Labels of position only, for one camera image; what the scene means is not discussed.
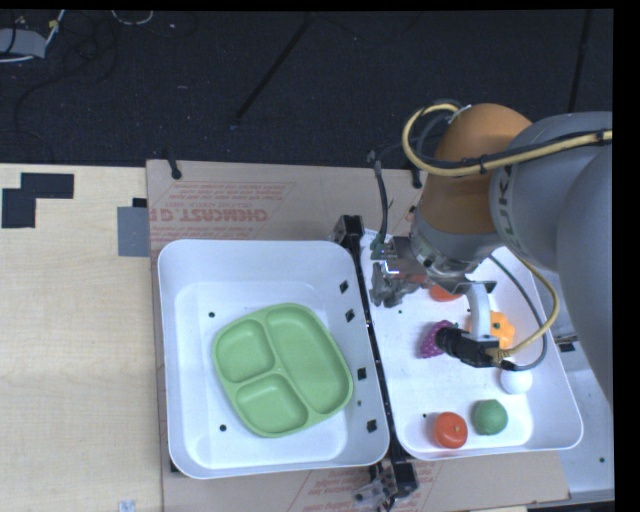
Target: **dark background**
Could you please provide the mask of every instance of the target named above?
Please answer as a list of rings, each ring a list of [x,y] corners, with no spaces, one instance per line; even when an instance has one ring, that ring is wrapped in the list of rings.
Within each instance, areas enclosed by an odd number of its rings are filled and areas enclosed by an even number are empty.
[[[22,16],[17,27],[46,36],[59,13],[0,9],[0,28]],[[613,108],[613,9],[308,19],[247,105],[304,12],[66,10],[44,59],[0,53],[0,161],[366,167],[371,149],[397,144],[406,119],[442,98],[532,121]],[[406,159],[391,151],[383,163]]]

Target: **green divided plate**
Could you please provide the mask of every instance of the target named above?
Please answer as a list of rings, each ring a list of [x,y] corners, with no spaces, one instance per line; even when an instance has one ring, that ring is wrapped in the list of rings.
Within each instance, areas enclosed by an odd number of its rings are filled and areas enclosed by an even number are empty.
[[[233,407],[256,434],[280,437],[344,408],[353,394],[347,363],[318,316],[284,303],[223,327],[211,349]]]

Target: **white egg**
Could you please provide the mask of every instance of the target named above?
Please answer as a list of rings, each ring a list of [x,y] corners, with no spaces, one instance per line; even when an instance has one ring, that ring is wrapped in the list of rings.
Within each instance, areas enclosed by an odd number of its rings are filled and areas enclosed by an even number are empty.
[[[521,395],[531,389],[533,374],[529,370],[514,372],[502,370],[500,372],[500,384],[511,395]]]

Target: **white plastic tray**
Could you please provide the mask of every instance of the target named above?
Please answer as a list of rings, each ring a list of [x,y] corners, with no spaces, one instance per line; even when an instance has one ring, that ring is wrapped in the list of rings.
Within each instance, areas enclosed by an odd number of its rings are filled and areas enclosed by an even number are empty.
[[[368,233],[362,239],[362,266],[369,288],[373,262],[368,246],[372,238],[373,234]],[[506,248],[498,249],[494,256],[515,275],[541,318],[546,318],[531,273]],[[515,343],[538,328],[525,299],[493,262],[485,260],[469,278],[497,282],[489,295],[490,307],[504,313],[514,325]],[[371,306],[400,444],[422,460],[575,446],[582,437],[582,419],[550,333],[546,357],[531,370],[533,385],[526,394],[511,395],[504,391],[499,381],[500,369],[473,368],[447,354],[419,357],[420,344],[429,328],[441,320],[458,322],[465,328],[470,315],[468,307],[466,297],[436,302],[427,290],[405,295],[402,303],[393,308]],[[541,340],[534,342],[513,360],[522,365],[534,361],[541,343]],[[509,415],[507,427],[497,435],[480,435],[472,427],[473,405],[486,399],[499,400]],[[433,419],[444,411],[455,412],[467,420],[469,437],[461,448],[443,449],[433,441]]]
[[[324,241],[179,240],[160,253],[158,275],[169,452],[181,472],[209,479],[366,466],[384,457],[389,430],[355,266],[345,249]],[[325,323],[354,390],[331,418],[265,438],[234,411],[211,344],[233,320],[284,302],[310,308]]]

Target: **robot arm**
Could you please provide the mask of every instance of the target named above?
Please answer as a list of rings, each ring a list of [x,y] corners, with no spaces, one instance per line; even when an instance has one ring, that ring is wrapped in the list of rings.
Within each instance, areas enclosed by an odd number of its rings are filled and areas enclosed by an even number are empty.
[[[435,158],[419,154],[410,143],[414,125],[443,110],[451,116]],[[610,112],[565,114],[536,123],[495,104],[459,108],[443,102],[416,112],[404,127],[402,146],[409,160],[429,174],[411,235],[391,241],[391,246],[405,247],[404,254],[388,251],[393,258],[383,256],[384,264],[374,268],[374,281],[386,283],[384,290],[374,283],[374,303],[397,304],[403,293],[415,290],[420,273],[430,286],[466,294],[477,303],[482,290],[466,274],[506,246],[552,293],[536,268],[557,273],[581,345],[613,404],[611,126]],[[406,268],[407,260],[420,263],[411,266],[409,277],[394,268]],[[490,291],[491,283],[484,285]],[[446,334],[441,342],[451,347],[457,338]],[[463,334],[459,346],[481,334]],[[498,366],[504,356],[490,344],[478,350],[476,363],[465,361],[468,352],[464,357],[453,349],[446,352],[474,366]]]

